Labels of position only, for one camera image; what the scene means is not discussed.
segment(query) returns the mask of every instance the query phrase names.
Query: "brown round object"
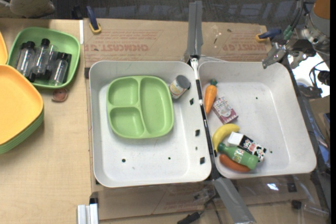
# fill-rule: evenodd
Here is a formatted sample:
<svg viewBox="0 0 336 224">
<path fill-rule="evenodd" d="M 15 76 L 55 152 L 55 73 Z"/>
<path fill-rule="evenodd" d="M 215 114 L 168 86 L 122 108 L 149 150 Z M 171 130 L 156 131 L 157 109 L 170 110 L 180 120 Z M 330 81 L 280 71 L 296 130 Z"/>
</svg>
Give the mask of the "brown round object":
<svg viewBox="0 0 336 224">
<path fill-rule="evenodd" d="M 56 89 L 52 94 L 52 100 L 55 102 L 64 102 L 68 98 L 68 91 L 66 88 Z"/>
</svg>

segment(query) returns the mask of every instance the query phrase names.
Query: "gray lid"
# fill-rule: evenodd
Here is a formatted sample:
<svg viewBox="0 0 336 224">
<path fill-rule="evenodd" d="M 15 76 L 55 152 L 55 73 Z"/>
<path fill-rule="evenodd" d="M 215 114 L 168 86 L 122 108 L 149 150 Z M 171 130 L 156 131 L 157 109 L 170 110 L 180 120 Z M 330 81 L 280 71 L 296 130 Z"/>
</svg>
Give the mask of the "gray lid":
<svg viewBox="0 0 336 224">
<path fill-rule="evenodd" d="M 183 75 L 178 75 L 176 81 L 180 87 L 188 89 L 190 87 L 190 81 Z"/>
</svg>

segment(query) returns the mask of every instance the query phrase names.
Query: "green plastic container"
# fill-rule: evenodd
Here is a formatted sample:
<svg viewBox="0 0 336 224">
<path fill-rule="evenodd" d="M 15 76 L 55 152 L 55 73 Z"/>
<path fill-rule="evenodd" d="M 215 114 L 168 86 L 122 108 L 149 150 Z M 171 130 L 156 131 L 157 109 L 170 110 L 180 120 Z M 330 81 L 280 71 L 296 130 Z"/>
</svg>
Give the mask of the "green plastic container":
<svg viewBox="0 0 336 224">
<path fill-rule="evenodd" d="M 7 64 L 14 67 L 17 54 L 22 43 L 33 41 L 38 47 L 43 38 L 50 40 L 60 52 L 71 54 L 71 61 L 68 66 L 67 80 L 60 85 L 50 85 L 48 80 L 36 79 L 32 84 L 36 87 L 47 89 L 59 89 L 67 86 L 73 79 L 79 62 L 80 43 L 74 36 L 57 30 L 43 27 L 28 27 L 23 29 L 15 38 L 9 52 Z"/>
<path fill-rule="evenodd" d="M 112 130 L 125 138 L 163 136 L 174 125 L 169 88 L 154 76 L 113 80 L 107 89 L 107 110 Z"/>
</svg>

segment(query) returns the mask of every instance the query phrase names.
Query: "table surface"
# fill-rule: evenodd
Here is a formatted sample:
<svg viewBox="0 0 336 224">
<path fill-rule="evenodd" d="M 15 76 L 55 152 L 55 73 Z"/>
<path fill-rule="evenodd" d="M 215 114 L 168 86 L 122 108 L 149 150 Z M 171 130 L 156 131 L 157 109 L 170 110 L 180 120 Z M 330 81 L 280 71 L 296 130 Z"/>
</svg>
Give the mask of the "table surface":
<svg viewBox="0 0 336 224">
<path fill-rule="evenodd" d="M 16 35 L 29 26 L 49 27 L 81 39 L 78 20 L 0 19 L 0 32 L 10 50 Z M 44 101 L 43 124 L 26 140 L 0 155 L 1 223 L 76 223 L 76 208 L 92 194 L 85 55 L 81 46 L 78 71 L 68 87 L 68 99 L 52 101 L 52 90 L 38 89 Z M 309 175 L 301 182 L 317 198 Z M 325 223 L 314 215 L 293 211 L 288 200 L 248 206 L 258 223 Z M 224 223 L 233 223 L 225 208 Z M 101 221 L 102 223 L 176 223 L 185 212 Z M 219 223 L 210 207 L 198 223 Z"/>
</svg>

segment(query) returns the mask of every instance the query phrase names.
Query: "stack of plates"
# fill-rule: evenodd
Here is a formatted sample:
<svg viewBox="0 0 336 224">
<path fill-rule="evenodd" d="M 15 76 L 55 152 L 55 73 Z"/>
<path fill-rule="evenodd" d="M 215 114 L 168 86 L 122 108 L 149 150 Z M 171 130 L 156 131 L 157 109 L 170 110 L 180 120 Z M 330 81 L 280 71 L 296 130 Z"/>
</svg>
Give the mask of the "stack of plates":
<svg viewBox="0 0 336 224">
<path fill-rule="evenodd" d="M 29 137 L 44 119 L 40 93 L 15 68 L 5 65 L 5 52 L 0 34 L 0 56 L 4 58 L 0 58 L 0 154 Z"/>
</svg>

